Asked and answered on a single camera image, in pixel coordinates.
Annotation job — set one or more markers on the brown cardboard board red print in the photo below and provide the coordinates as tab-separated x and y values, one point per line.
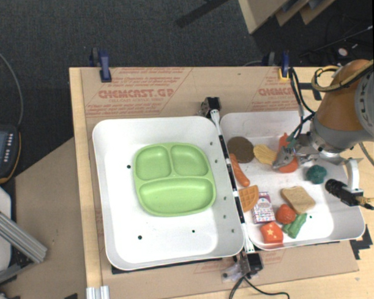
142	95

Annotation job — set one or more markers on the orange packet with yellow star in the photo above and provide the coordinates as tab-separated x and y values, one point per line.
272	233

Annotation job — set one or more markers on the green divided plate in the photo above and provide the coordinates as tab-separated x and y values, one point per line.
176	195

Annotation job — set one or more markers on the white plastic tray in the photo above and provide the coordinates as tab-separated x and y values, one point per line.
121	209
336	220

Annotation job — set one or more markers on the orange waffle piece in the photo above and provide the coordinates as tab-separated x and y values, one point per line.
247	199

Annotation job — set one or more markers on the brown round biscuit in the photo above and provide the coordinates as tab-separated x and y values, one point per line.
240	149

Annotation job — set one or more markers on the green pea pod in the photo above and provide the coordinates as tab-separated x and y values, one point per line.
296	226

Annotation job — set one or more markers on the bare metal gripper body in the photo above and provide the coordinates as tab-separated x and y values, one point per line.
311	147

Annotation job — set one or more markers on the dark green broccoli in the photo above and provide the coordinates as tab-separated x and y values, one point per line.
316	174

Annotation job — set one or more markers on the thin black and white rod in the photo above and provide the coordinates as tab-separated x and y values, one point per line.
234	187

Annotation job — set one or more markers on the red tomato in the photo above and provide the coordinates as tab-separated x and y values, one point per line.
285	214

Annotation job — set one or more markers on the brown bread slice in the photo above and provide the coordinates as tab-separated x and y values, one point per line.
299	199

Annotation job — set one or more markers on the yellow wavy crisp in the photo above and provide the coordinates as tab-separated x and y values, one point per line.
264	154

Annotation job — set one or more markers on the black cylinder on white bracket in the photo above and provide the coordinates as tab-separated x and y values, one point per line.
341	190

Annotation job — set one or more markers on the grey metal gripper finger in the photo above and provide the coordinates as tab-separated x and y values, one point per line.
291	159
279	161

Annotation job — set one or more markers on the orange carrot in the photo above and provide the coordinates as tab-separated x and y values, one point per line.
290	168

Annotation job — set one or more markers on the pink and purple carton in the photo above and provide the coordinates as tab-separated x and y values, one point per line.
263	209

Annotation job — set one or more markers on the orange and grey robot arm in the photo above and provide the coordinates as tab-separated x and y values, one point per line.
341	109

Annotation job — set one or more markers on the orange sausage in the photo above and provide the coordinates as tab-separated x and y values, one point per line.
239	171

